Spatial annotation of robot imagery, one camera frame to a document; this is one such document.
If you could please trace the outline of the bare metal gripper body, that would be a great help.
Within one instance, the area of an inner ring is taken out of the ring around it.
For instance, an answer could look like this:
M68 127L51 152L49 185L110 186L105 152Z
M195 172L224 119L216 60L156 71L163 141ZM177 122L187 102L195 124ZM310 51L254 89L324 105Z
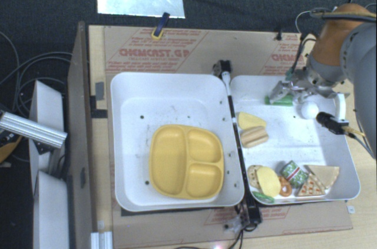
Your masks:
M295 69L290 73L290 92L306 89L310 96L320 95L324 98L333 98L336 92L333 90L338 81L329 81L321 77L311 68Z

